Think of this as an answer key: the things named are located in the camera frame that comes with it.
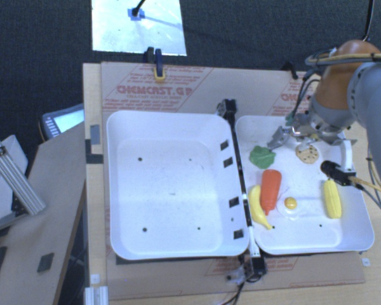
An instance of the black cord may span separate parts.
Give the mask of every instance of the black cord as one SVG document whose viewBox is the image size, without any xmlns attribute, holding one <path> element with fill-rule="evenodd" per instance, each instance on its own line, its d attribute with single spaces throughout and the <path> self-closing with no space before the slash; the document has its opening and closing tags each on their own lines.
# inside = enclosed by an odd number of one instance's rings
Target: black cord
<svg viewBox="0 0 381 305">
<path fill-rule="evenodd" d="M 367 21 L 366 21 L 366 28 L 364 32 L 363 41 L 368 41 L 370 39 L 370 27 L 371 27 L 371 21 L 373 18 L 373 11 L 374 11 L 374 0 L 369 0 L 368 2 L 368 12 L 367 12 Z"/>
<path fill-rule="evenodd" d="M 76 262 L 82 257 L 83 254 L 86 253 L 87 247 L 85 247 L 77 256 L 75 256 L 75 259 L 68 265 L 67 271 L 70 270 Z"/>
<path fill-rule="evenodd" d="M 370 149 L 370 145 L 368 145 L 368 148 L 367 148 L 367 163 L 368 163 L 368 173 L 370 174 L 370 179 L 371 179 L 371 183 L 375 185 L 375 179 L 374 179 L 374 174 L 373 174 L 373 170 L 372 170 L 372 164 L 371 162 L 373 161 L 373 158 L 371 157 L 371 149 Z M 377 197 L 377 200 L 378 200 L 378 206 L 380 207 L 381 209 L 381 198 L 380 198 L 380 194 L 378 193 L 378 190 L 377 189 L 374 189 L 375 191 L 375 196 Z"/>
<path fill-rule="evenodd" d="M 297 103 L 295 104 L 295 107 L 293 108 L 292 112 L 291 112 L 291 116 L 292 118 L 295 117 L 297 111 L 298 111 L 298 108 L 299 108 L 299 105 L 301 103 L 301 101 L 304 99 L 305 97 L 305 94 L 306 94 L 306 91 L 308 90 L 309 86 L 314 83 L 314 82 L 319 82 L 320 80 L 318 79 L 312 79 L 310 80 L 307 84 L 306 84 L 306 81 L 303 81 L 301 86 L 300 86 L 300 89 L 299 89 L 299 93 L 298 93 L 298 98 L 297 98 Z"/>
<path fill-rule="evenodd" d="M 364 186 L 362 186 L 361 184 L 358 184 L 358 183 L 356 183 L 353 186 L 355 188 L 359 189 L 360 191 L 364 192 L 365 194 L 367 194 L 371 198 L 371 200 L 373 200 L 375 202 L 375 204 L 379 207 L 379 209 L 381 209 L 381 200 L 376 200 L 374 198 L 374 196 L 370 192 L 368 192 Z"/>
<path fill-rule="evenodd" d="M 255 278 L 255 279 L 249 278 L 249 279 L 247 279 L 246 281 L 247 281 L 248 283 L 256 283 L 256 282 L 258 282 L 259 280 L 261 280 L 261 278 L 262 278 L 262 276 L 258 276 L 258 278 Z"/>
<path fill-rule="evenodd" d="M 83 287 L 84 287 L 84 278 L 81 280 L 81 282 L 80 282 L 79 286 L 77 287 L 74 295 L 70 298 L 68 305 L 73 305 L 73 303 L 79 297 L 79 294 L 81 293 Z"/>
<path fill-rule="evenodd" d="M 233 297 L 231 297 L 228 301 L 221 303 L 221 305 L 228 305 L 231 302 L 233 302 L 232 305 L 236 305 L 238 300 L 239 300 L 239 297 L 240 297 L 240 294 L 241 294 L 243 287 L 244 287 L 244 282 L 242 284 L 240 284 L 237 293 Z"/>
<path fill-rule="evenodd" d="M 313 54 L 313 58 L 319 58 L 322 54 L 324 54 L 324 53 L 327 53 L 327 54 L 330 54 L 330 52 L 332 51 L 333 49 L 325 49 L 325 50 L 319 50 L 319 51 L 317 51 L 317 52 L 315 52 L 314 54 Z"/>
</svg>

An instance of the black fabric wall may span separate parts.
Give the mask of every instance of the black fabric wall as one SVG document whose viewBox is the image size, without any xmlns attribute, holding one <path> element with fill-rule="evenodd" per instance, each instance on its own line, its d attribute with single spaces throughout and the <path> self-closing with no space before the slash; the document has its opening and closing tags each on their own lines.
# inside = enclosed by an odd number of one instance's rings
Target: black fabric wall
<svg viewBox="0 0 381 305">
<path fill-rule="evenodd" d="M 180 0 L 187 57 L 168 64 L 280 69 L 364 35 L 368 0 Z M 381 0 L 371 42 L 381 49 Z M 15 134 L 29 158 L 46 112 L 82 102 L 82 64 L 141 62 L 91 49 L 91 0 L 0 0 L 0 138 Z"/>
</svg>

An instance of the cable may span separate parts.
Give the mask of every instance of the cable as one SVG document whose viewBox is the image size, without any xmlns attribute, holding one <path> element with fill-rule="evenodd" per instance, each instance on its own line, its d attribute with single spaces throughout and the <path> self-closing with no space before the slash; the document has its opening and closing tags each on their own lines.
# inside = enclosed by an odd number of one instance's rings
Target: cable
<svg viewBox="0 0 381 305">
<path fill-rule="evenodd" d="M 355 184 L 364 184 L 365 186 L 372 187 L 374 190 L 378 190 L 381 192 L 381 187 L 376 186 L 375 184 L 369 183 L 365 180 L 359 179 L 358 177 L 350 176 L 349 180 Z"/>
<path fill-rule="evenodd" d="M 302 82 L 302 85 L 300 86 L 300 89 L 299 89 L 299 93 L 298 93 L 298 98 L 297 98 L 297 103 L 295 104 L 295 107 L 293 108 L 292 112 L 291 112 L 291 117 L 294 118 L 297 111 L 298 111 L 298 108 L 299 108 L 299 105 L 300 103 L 302 102 L 302 100 L 304 99 L 305 97 L 305 94 L 309 88 L 309 86 L 312 84 L 312 83 L 315 83 L 315 82 L 319 82 L 320 80 L 318 79 L 312 79 L 310 80 L 306 86 L 305 86 L 305 83 L 306 81 L 303 81 Z"/>
<path fill-rule="evenodd" d="M 370 27 L 371 27 L 371 21 L 373 19 L 374 14 L 374 0 L 369 0 L 368 2 L 368 11 L 367 11 L 367 21 L 366 21 L 366 28 L 364 32 L 363 41 L 368 41 L 370 38 Z"/>
<path fill-rule="evenodd" d="M 334 65 L 334 64 L 346 64 L 346 63 L 356 63 L 356 62 L 381 62 L 381 53 L 377 54 L 344 54 L 336 55 L 334 57 L 324 57 L 316 58 L 311 55 L 306 58 L 305 63 L 311 66 L 322 66 L 322 65 Z"/>
<path fill-rule="evenodd" d="M 46 140 L 44 138 L 44 134 L 43 134 L 43 129 L 41 128 L 41 124 L 39 123 L 39 121 L 38 121 L 38 132 L 39 132 L 39 135 L 41 136 L 43 142 L 46 142 Z"/>
<path fill-rule="evenodd" d="M 372 156 L 371 156 L 370 145 L 368 145 L 368 148 L 367 148 L 367 161 L 368 161 L 368 173 L 370 173 L 371 181 L 374 184 L 375 183 L 374 178 L 377 178 L 377 176 L 373 172 L 373 167 L 372 167 L 373 159 L 372 159 Z M 380 195 L 379 195 L 377 190 L 374 190 L 374 191 L 375 191 L 375 195 L 377 196 L 377 199 L 378 199 L 378 202 L 379 202 L 379 205 L 380 205 L 380 209 L 381 209 L 381 198 L 380 198 Z"/>
<path fill-rule="evenodd" d="M 82 292 L 83 287 L 84 287 L 84 278 L 81 280 L 81 282 L 77 286 L 77 289 L 75 290 L 73 296 L 70 298 L 68 305 L 72 305 L 76 301 L 76 299 L 79 297 L 80 293 Z"/>
<path fill-rule="evenodd" d="M 82 255 L 86 253 L 87 249 L 88 249 L 87 247 L 83 248 L 83 250 L 77 256 L 75 256 L 75 259 L 68 265 L 67 271 L 78 262 L 78 260 L 82 257 Z"/>
<path fill-rule="evenodd" d="M 261 280 L 262 276 L 259 276 L 258 278 L 255 278 L 254 280 L 252 280 L 251 278 L 247 279 L 246 281 L 248 283 L 256 283 L 258 282 L 259 280 Z"/>
<path fill-rule="evenodd" d="M 313 57 L 314 58 L 329 57 L 330 56 L 330 52 L 332 52 L 332 51 L 333 51 L 333 49 L 319 50 L 319 51 L 313 53 Z"/>
<path fill-rule="evenodd" d="M 381 202 L 378 202 L 378 201 L 373 197 L 373 195 L 372 195 L 370 192 L 368 192 L 368 191 L 364 188 L 364 186 L 362 186 L 362 185 L 360 185 L 360 184 L 356 184 L 356 188 L 358 188 L 358 189 L 362 190 L 362 192 L 366 193 L 366 194 L 371 198 L 371 200 L 373 200 L 373 201 L 377 204 L 377 206 L 379 207 L 379 209 L 381 209 Z"/>
<path fill-rule="evenodd" d="M 231 297 L 228 301 L 221 303 L 220 305 L 228 305 L 231 302 L 233 302 L 232 305 L 236 305 L 238 300 L 239 300 L 239 297 L 240 297 L 240 294 L 241 294 L 243 287 L 244 287 L 244 282 L 240 284 L 237 293 L 233 297 Z"/>
</svg>

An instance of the cardboard sheet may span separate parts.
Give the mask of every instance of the cardboard sheet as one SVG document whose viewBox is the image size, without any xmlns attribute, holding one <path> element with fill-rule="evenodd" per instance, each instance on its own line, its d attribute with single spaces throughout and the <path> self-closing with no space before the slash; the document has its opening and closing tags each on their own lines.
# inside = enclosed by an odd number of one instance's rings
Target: cardboard sheet
<svg viewBox="0 0 381 305">
<path fill-rule="evenodd" d="M 214 69 L 165 66 L 166 81 L 156 82 L 152 65 L 103 63 L 102 121 L 120 109 L 166 112 L 214 113 L 224 98 L 237 100 L 237 118 L 243 115 L 286 115 L 295 105 L 300 80 L 284 71 Z M 96 96 L 92 91 L 85 92 Z M 92 105 L 98 102 L 88 101 Z M 98 124 L 92 120 L 86 126 Z M 107 154 L 106 143 L 104 154 Z M 108 177 L 107 157 L 103 168 Z M 237 289 L 226 276 L 238 268 L 236 257 L 125 261 L 110 246 L 110 206 L 105 184 L 105 238 L 107 285 L 110 300 L 168 295 L 232 292 Z M 344 285 L 364 282 L 358 253 L 267 258 L 268 273 L 246 290 Z"/>
</svg>

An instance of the monitor screen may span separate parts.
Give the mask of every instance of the monitor screen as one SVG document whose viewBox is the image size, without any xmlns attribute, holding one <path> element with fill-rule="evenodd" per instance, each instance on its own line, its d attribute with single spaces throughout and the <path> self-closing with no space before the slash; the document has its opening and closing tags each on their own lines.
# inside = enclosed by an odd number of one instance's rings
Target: monitor screen
<svg viewBox="0 0 381 305">
<path fill-rule="evenodd" d="M 53 118 L 61 133 L 84 121 L 84 111 L 81 109 Z"/>
</svg>

